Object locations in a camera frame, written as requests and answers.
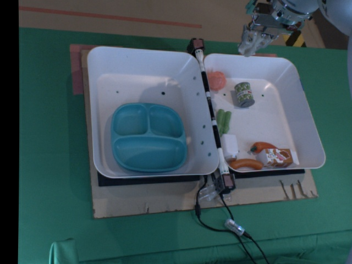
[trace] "carrot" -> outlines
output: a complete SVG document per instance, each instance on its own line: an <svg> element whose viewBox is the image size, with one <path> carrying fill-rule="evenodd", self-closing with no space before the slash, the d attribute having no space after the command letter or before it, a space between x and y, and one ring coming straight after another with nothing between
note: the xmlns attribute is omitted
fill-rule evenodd
<svg viewBox="0 0 352 264"><path fill-rule="evenodd" d="M277 149L274 145L267 142L255 142L251 146L251 152L260 153L264 149Z"/></svg>
<svg viewBox="0 0 352 264"><path fill-rule="evenodd" d="M241 167L249 167L255 170L261 170L263 168L263 163L251 158L241 158L230 162L230 167L233 169L238 169Z"/></svg>

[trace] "green table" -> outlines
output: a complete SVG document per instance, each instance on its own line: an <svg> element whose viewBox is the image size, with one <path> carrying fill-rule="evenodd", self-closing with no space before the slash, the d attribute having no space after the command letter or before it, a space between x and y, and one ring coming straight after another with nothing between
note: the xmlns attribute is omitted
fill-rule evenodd
<svg viewBox="0 0 352 264"><path fill-rule="evenodd" d="M251 263L233 235L202 227L193 211L92 216L84 96L73 95L70 44L185 51L189 40L20 28L19 41L18 263L48 263L51 245L69 238L80 263ZM313 170L319 198L231 211L271 263L344 263L352 246L347 52L281 46L261 52L297 67L327 159ZM237 44L206 41L205 53L237 54ZM202 217L223 228L228 215L213 208ZM261 258L252 243L246 246Z"/></svg>

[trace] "floor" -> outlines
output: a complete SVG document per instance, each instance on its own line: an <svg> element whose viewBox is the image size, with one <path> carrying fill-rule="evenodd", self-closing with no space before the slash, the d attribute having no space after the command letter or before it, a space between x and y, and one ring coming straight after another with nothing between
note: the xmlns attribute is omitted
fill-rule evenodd
<svg viewBox="0 0 352 264"><path fill-rule="evenodd" d="M243 25L250 22L248 1L19 0L19 26L240 42ZM306 23L302 35L307 47L347 48L347 38L319 13ZM283 38L272 44L285 46Z"/></svg>

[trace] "toy carrot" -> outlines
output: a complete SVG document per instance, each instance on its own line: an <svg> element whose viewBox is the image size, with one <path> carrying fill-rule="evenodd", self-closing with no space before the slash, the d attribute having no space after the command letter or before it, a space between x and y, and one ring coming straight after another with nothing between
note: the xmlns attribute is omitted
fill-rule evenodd
<svg viewBox="0 0 352 264"><path fill-rule="evenodd" d="M264 149L277 149L274 145L267 142L255 142L251 146L251 152L260 153Z"/></svg>

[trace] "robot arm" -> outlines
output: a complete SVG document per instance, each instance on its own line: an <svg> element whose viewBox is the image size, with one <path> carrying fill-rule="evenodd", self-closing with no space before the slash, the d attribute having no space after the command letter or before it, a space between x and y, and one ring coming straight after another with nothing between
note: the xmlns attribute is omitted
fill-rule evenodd
<svg viewBox="0 0 352 264"><path fill-rule="evenodd" d="M300 30L305 20L310 20L320 9L330 23L350 36L348 73L352 95L352 0L267 0L267 3L251 0L246 9L252 20L244 25L238 47L239 53L246 57L268 46L280 34L291 35Z"/></svg>

